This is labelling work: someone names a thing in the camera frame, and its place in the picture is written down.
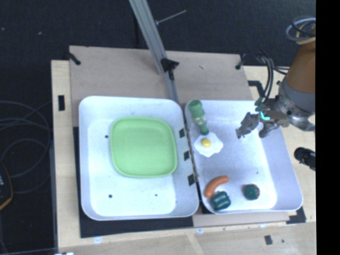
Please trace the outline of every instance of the toy sausage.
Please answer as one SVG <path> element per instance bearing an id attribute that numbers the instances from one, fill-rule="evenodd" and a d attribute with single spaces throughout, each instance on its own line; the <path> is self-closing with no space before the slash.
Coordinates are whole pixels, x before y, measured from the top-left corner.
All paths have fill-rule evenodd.
<path id="1" fill-rule="evenodd" d="M 207 186 L 206 190 L 204 191 L 204 195 L 207 198 L 211 198 L 213 196 L 214 190 L 221 184 L 227 183 L 229 181 L 228 176 L 219 176 L 213 179 Z"/>

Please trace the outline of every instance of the metal pole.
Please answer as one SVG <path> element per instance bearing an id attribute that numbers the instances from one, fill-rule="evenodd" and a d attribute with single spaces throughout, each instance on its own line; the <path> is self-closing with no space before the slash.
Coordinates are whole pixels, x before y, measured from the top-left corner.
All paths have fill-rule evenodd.
<path id="1" fill-rule="evenodd" d="M 139 27 L 143 33 L 144 39 L 156 61 L 156 67 L 159 74 L 164 75 L 169 98 L 179 102 L 175 81 L 169 71 L 165 71 L 161 61 L 167 59 L 166 52 L 159 36 L 155 20 L 152 17 L 147 0 L 129 0 L 133 13 L 138 21 Z"/>

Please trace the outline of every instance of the egg yolk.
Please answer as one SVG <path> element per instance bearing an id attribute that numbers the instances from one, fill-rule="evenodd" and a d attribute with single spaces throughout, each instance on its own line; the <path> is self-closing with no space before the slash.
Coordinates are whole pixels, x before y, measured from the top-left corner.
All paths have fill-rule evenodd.
<path id="1" fill-rule="evenodd" d="M 204 147 L 210 147 L 211 146 L 211 141 L 208 138 L 203 138 L 201 140 L 201 145 L 203 145 Z"/>

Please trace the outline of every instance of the green plate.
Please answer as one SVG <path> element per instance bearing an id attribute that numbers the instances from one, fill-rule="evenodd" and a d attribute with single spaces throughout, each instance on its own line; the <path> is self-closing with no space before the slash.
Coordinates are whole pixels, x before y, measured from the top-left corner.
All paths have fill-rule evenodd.
<path id="1" fill-rule="evenodd" d="M 161 177 L 177 168 L 173 131 L 168 123 L 150 117 L 116 120 L 110 132 L 114 167 L 129 177 Z"/>

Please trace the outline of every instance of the wooden table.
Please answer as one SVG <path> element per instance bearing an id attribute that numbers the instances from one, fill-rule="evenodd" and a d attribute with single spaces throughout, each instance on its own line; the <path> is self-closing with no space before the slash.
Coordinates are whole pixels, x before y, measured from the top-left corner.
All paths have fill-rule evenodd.
<path id="1" fill-rule="evenodd" d="M 299 164 L 293 156 L 297 147 L 315 150 L 315 134 L 293 126 L 282 128 L 282 131 L 303 193 L 306 222 L 287 225 L 286 221 L 296 212 L 239 214 L 222 218 L 197 212 L 193 216 L 193 228 L 81 238 L 73 143 L 78 102 L 85 95 L 167 98 L 167 93 L 164 79 L 157 74 L 149 50 L 70 47 L 70 52 L 82 62 L 83 77 L 80 80 L 71 74 L 75 67 L 73 61 L 52 61 L 51 65 L 60 252 L 112 254 L 114 250 L 115 254 L 132 254 L 138 250 L 137 254 L 214 255 L 226 254 L 226 251 L 228 254 L 285 252 L 308 255 L 316 252 L 315 172 Z M 247 80 L 266 82 L 266 67 L 243 66 L 235 72 L 234 66 L 240 59 L 238 55 L 192 52 L 167 52 L 167 55 L 169 59 L 180 62 L 174 73 L 181 105 L 193 99 L 257 99 L 256 89 L 248 87 Z M 117 81 L 117 75 L 120 76 L 119 83 L 113 82 Z M 282 78 L 282 75 L 275 74 L 276 80 Z M 89 79 L 90 87 L 84 84 Z M 111 82 L 109 87 L 103 85 L 107 82 Z"/>

